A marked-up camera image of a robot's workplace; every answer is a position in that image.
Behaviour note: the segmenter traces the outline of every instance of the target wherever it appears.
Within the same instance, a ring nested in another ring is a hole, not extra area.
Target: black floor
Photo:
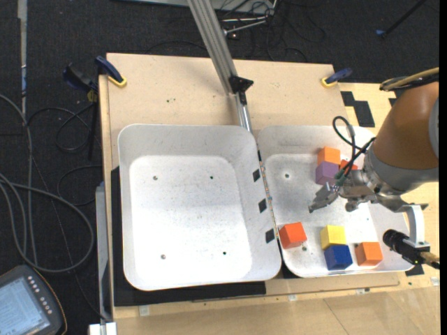
[[[239,40],[228,44],[236,59],[332,64],[335,70],[352,68],[353,74],[346,81],[382,82],[439,66],[440,0],[426,1],[387,38],[376,35],[377,29],[393,25],[418,1],[284,0],[268,26],[244,30]],[[0,12],[0,93],[21,107],[17,0],[0,0]],[[79,111],[88,106],[85,94],[71,89],[62,79],[62,71],[70,62],[94,77],[94,58],[106,52],[207,56],[189,9],[172,6],[108,0],[28,0],[27,34],[27,118],[42,108]],[[173,81],[173,76],[166,76],[166,82]],[[69,116],[68,112],[47,110],[30,124],[38,166],[33,167],[33,186],[37,188],[48,187],[57,193],[57,184],[67,172],[101,164],[98,143],[91,161],[87,148],[67,151],[85,139],[87,129],[80,121],[64,128],[59,147],[55,144],[58,130]],[[81,117],[89,124],[91,110]],[[27,182],[26,134],[18,115],[2,100],[0,172],[11,181]],[[100,167],[81,169],[62,179],[60,193],[70,202],[82,204],[94,196],[100,182]],[[95,226],[94,203],[80,209]],[[56,210],[49,199],[33,196],[38,261],[46,267],[67,267],[66,244],[77,262],[87,249],[88,233],[72,211],[58,204]],[[22,263],[10,229],[6,203],[0,198],[0,274]],[[94,307],[98,306],[96,268],[93,255],[78,270],[79,281]],[[88,324],[99,322],[99,318],[83,299],[74,275],[46,277],[66,312],[68,333],[86,334]]]

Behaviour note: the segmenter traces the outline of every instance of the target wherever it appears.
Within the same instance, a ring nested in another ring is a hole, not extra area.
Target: orange block
[[[284,249],[301,246],[307,240],[305,229],[301,222],[289,223],[279,230],[279,239]]]
[[[331,147],[324,147],[318,152],[317,165],[320,165],[323,161],[340,165],[341,153],[340,150]]]
[[[339,170],[344,168],[344,166],[347,165],[348,162],[349,162],[348,160],[344,160],[344,159],[342,161],[340,161]],[[358,166],[356,164],[352,165],[352,170],[358,170]]]
[[[361,267],[373,266],[383,260],[379,242],[362,242],[356,247],[357,263]]]

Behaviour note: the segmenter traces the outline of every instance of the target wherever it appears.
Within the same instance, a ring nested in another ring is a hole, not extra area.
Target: wooden table
[[[110,171],[119,165],[120,130],[136,123],[231,125],[237,123],[237,115],[210,59],[132,54],[108,54],[107,59],[128,79],[123,89],[104,76],[99,80],[111,255]],[[247,92],[255,137],[269,125],[331,125],[336,115],[358,125],[355,111],[344,106],[340,91],[368,101],[376,124],[371,131],[377,133],[391,107],[388,99],[394,97],[379,91],[377,84],[323,88],[320,80],[334,73],[331,65],[239,60],[235,65],[239,75],[255,82]],[[426,240],[439,254],[438,183],[425,184],[405,198],[430,204],[424,211]],[[424,275],[412,277],[387,272],[284,279],[280,274],[266,282],[266,296],[113,306],[112,316],[120,335],[438,334],[439,270],[426,266],[424,270]]]

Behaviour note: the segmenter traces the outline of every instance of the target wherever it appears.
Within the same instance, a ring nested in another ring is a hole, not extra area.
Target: yellow block
[[[344,226],[327,225],[320,231],[320,236],[323,250],[334,244],[346,244]]]

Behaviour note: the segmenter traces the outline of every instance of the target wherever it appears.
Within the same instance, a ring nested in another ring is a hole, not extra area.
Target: electronic device
[[[20,265],[0,276],[0,335],[56,335],[64,325],[59,300],[39,273]]]

